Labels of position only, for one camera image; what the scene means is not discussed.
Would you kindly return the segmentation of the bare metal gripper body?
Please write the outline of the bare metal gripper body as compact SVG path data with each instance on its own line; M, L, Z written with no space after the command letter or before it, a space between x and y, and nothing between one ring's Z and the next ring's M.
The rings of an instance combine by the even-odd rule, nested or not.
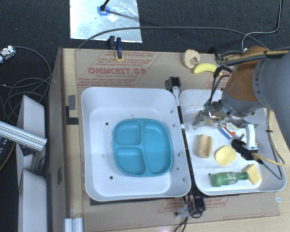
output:
M225 100L207 101L203 105L203 113L206 120L211 120L214 123L229 121L232 117L232 107Z

